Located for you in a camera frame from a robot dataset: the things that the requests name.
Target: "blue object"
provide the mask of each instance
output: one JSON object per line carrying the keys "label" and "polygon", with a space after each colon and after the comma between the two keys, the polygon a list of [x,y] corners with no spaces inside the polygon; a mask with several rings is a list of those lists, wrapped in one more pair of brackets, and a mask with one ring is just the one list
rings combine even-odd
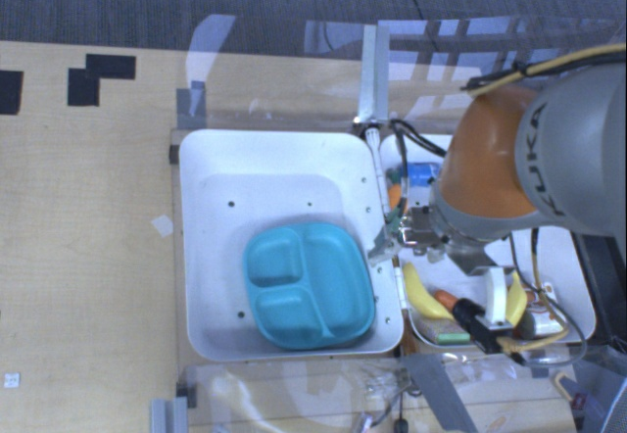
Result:
{"label": "blue object", "polygon": [[257,326],[281,348],[343,344],[374,320],[362,253],[333,224],[286,225],[258,234],[244,252],[244,278]]}
{"label": "blue object", "polygon": [[408,175],[410,176],[410,186],[429,187],[431,182],[438,178],[440,173],[439,163],[410,163],[408,164]]}

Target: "metal bracket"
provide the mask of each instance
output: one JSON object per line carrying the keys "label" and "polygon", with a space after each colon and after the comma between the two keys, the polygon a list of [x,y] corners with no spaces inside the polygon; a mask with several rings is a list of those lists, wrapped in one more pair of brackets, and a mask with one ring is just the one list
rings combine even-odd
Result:
{"label": "metal bracket", "polygon": [[488,256],[483,247],[446,246],[446,253],[458,267],[468,276],[480,276],[486,268],[497,266]]}
{"label": "metal bracket", "polygon": [[367,25],[363,29],[362,87],[355,123],[385,123],[388,120],[390,28]]}
{"label": "metal bracket", "polygon": [[187,433],[187,399],[153,400],[150,404],[150,433]]}
{"label": "metal bracket", "polygon": [[445,431],[478,431],[442,366],[440,355],[410,355],[403,357],[402,363]]}
{"label": "metal bracket", "polygon": [[425,250],[441,245],[429,221],[428,207],[411,207],[401,222],[400,238],[404,247]]}

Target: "yellow banana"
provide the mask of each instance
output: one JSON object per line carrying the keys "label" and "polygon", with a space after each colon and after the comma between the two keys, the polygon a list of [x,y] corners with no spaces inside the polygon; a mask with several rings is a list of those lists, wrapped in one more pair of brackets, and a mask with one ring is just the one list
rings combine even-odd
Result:
{"label": "yellow banana", "polygon": [[405,263],[403,276],[405,277],[405,289],[407,290],[410,304],[422,316],[425,318],[453,319],[453,315],[424,288],[418,276],[418,271],[415,270],[412,263]]}
{"label": "yellow banana", "polygon": [[506,320],[515,327],[525,313],[527,293],[522,288],[516,271],[511,274],[511,277],[513,281],[507,292]]}

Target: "wooden surface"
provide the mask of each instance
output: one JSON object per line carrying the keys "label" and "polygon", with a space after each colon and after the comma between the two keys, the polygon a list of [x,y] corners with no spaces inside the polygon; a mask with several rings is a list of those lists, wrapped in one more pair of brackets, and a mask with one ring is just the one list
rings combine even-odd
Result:
{"label": "wooden surface", "polygon": [[[84,68],[86,53],[134,55],[137,76],[101,80],[99,108],[68,107],[68,68]],[[173,397],[176,332],[185,333],[175,319],[173,239],[151,224],[172,218],[168,148],[176,88],[186,87],[185,54],[0,42],[0,70],[24,72],[20,113],[0,116],[0,375],[22,378],[17,389],[0,388],[0,431],[146,432],[150,401]],[[318,100],[329,107],[340,100],[349,115],[357,70],[350,62],[220,56],[208,103],[248,114],[259,99],[311,112],[311,103],[293,103],[305,81],[325,97]],[[313,76],[323,77],[326,91],[315,89]],[[409,110],[415,91],[404,87]],[[316,393],[333,400],[337,375],[325,374],[322,362],[308,369],[316,377],[307,374],[307,389],[318,379]],[[299,378],[286,376],[282,386],[292,389]],[[243,388],[250,396],[215,398],[217,408],[220,400],[234,410],[262,400],[279,410],[253,422],[240,411],[227,431],[346,431],[363,409],[349,403],[315,419],[281,416],[282,404],[267,391],[273,386],[252,379]],[[547,380],[478,386],[464,393],[486,431],[572,430],[567,404]],[[439,431],[420,400],[408,403],[411,423]],[[389,430],[389,422],[377,429]]]}
{"label": "wooden surface", "polygon": [[[137,56],[102,80],[101,107],[67,106],[87,52]],[[176,379],[169,132],[183,56],[0,44],[24,72],[22,109],[0,117],[0,431],[144,432]]]}

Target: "gray bracket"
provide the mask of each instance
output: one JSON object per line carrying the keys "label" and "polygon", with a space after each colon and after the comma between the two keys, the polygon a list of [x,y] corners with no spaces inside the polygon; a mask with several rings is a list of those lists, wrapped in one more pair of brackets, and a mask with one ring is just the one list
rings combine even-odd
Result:
{"label": "gray bracket", "polygon": [[478,431],[449,379],[440,355],[409,355],[402,358],[402,363],[445,431]]}
{"label": "gray bracket", "polygon": [[153,400],[150,404],[150,433],[188,433],[187,398]]}
{"label": "gray bracket", "polygon": [[362,85],[355,123],[387,122],[389,66],[390,28],[367,25],[363,28]]}

